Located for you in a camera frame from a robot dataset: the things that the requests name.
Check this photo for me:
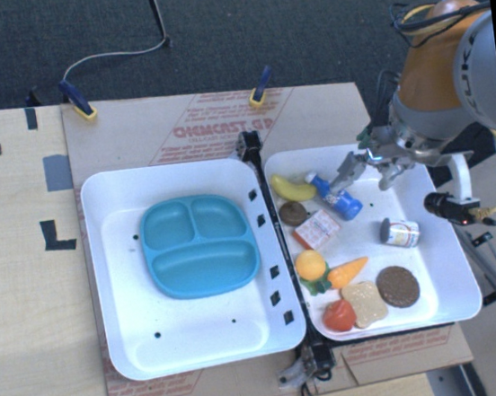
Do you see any tan bread slice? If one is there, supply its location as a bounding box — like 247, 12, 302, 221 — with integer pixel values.
339, 277, 392, 331

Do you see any brown round biscuit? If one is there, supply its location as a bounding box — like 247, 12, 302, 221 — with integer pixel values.
373, 262, 423, 312

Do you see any red tomato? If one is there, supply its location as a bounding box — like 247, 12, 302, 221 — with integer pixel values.
320, 296, 359, 336

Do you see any black block with thin wires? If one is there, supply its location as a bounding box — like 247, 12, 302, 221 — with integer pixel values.
233, 128, 267, 164
273, 339, 340, 390

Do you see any yellow banana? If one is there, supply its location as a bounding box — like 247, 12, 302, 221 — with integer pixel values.
269, 169, 319, 207

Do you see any orange carrot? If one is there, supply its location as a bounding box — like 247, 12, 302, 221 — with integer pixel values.
323, 255, 374, 293

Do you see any white can with grey lid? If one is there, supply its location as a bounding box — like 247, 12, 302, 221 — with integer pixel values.
376, 213, 424, 253

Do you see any thin black rod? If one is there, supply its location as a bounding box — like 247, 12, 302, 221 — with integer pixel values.
249, 149, 321, 354

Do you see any orange fruit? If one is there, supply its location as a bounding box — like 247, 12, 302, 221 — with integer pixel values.
292, 247, 329, 284

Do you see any black cylinder on white bracket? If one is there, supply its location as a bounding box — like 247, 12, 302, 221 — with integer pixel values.
417, 150, 484, 232

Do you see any brown doughnut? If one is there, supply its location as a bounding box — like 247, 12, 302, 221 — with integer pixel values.
276, 198, 310, 230

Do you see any brown cardboard board, red print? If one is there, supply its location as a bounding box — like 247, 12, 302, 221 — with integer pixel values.
59, 54, 479, 396

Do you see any blue divided plate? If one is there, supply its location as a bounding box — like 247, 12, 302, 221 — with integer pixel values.
136, 187, 266, 306

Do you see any white plastic tray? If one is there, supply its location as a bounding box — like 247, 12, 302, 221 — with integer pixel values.
76, 147, 312, 387
261, 127, 487, 349

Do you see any orange and white carton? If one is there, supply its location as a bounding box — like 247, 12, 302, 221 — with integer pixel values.
289, 206, 344, 253

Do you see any blue and white bottle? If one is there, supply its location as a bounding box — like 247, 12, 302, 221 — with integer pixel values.
303, 164, 366, 227

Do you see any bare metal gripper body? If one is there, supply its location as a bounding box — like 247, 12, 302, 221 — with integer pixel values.
359, 116, 449, 179

